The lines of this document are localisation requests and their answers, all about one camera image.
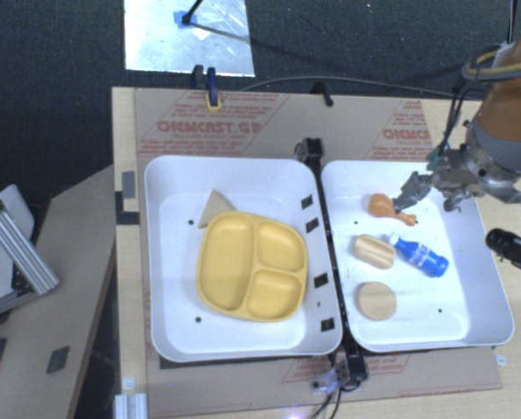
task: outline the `yellow clip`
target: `yellow clip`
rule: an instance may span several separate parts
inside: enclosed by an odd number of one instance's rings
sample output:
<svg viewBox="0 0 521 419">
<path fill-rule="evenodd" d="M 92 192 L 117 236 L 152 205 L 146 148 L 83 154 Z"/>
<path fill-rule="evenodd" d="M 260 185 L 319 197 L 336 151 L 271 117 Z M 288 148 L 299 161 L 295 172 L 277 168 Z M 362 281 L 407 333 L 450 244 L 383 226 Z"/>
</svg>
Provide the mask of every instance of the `yellow clip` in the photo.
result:
<svg viewBox="0 0 521 419">
<path fill-rule="evenodd" d="M 209 102 L 209 92 L 206 92 L 206 107 L 208 108 L 208 112 L 219 112 L 222 109 L 222 99 L 217 95 L 217 106 L 212 106 Z"/>
</svg>

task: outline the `metal sheet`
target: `metal sheet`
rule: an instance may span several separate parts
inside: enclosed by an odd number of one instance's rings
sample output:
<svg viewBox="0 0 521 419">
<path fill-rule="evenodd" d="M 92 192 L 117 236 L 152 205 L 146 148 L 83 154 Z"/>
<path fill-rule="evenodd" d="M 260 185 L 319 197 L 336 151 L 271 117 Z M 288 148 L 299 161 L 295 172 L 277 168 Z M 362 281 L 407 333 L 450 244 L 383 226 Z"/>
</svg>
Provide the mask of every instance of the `metal sheet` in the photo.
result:
<svg viewBox="0 0 521 419">
<path fill-rule="evenodd" d="M 192 26 L 181 25 L 194 2 L 124 0 L 126 68 L 191 72 L 200 64 L 217 74 L 254 77 L 244 0 L 204 0 Z"/>
</svg>

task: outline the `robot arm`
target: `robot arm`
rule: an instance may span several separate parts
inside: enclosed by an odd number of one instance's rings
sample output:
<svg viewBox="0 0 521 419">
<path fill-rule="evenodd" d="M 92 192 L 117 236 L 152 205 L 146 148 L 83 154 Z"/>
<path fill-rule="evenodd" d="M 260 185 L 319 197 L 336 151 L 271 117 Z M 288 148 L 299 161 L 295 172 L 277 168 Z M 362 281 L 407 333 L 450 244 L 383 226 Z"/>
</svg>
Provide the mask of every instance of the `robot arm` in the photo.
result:
<svg viewBox="0 0 521 419">
<path fill-rule="evenodd" d="M 491 58 L 494 58 L 492 68 L 480 67 Z M 465 142 L 458 149 L 445 149 L 443 141 L 429 155 L 427 169 L 431 173 L 414 172 L 408 178 L 400 195 L 393 199 L 396 212 L 415 205 L 433 187 L 444 195 L 446 211 L 455 210 L 463 199 L 485 194 L 504 203 L 521 203 L 521 191 L 514 187 L 521 178 L 521 39 L 471 59 L 463 68 L 463 76 L 490 84 L 476 116 L 465 124 L 468 128 Z M 457 111 L 451 110 L 447 138 L 458 113 L 459 106 Z M 490 248 L 510 258 L 506 255 L 508 243 L 521 247 L 521 237 L 513 235 L 509 240 L 496 234 L 487 239 Z M 521 258 L 511 260 L 521 268 L 518 264 Z"/>
</svg>

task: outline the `yellow plate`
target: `yellow plate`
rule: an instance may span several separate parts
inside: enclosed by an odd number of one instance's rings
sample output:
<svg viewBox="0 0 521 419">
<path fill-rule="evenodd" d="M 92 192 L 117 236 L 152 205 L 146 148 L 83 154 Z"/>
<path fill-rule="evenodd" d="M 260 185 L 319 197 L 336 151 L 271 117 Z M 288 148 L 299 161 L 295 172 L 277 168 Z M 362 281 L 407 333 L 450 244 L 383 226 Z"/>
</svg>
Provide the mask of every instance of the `yellow plate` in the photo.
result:
<svg viewBox="0 0 521 419">
<path fill-rule="evenodd" d="M 305 241 L 293 228 L 267 217 L 224 212 L 204 233 L 196 286 L 219 312 L 280 321 L 303 302 L 307 268 Z"/>
</svg>

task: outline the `black fabric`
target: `black fabric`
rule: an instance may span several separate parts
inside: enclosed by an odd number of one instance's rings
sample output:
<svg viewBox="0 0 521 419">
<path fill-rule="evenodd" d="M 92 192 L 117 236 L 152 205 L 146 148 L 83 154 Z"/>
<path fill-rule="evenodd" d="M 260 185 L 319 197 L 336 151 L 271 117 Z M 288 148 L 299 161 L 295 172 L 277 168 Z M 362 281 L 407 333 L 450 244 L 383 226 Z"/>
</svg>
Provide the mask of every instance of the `black fabric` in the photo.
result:
<svg viewBox="0 0 521 419">
<path fill-rule="evenodd" d="M 505 40 L 511 0 L 245 1 L 257 77 L 221 78 L 222 89 L 333 74 L 448 92 L 469 55 Z M 124 69 L 123 16 L 123 0 L 0 0 L 0 189 L 16 183 L 37 203 L 110 164 L 112 86 L 189 86 L 188 75 Z M 344 83 L 332 93 L 419 96 Z"/>
</svg>

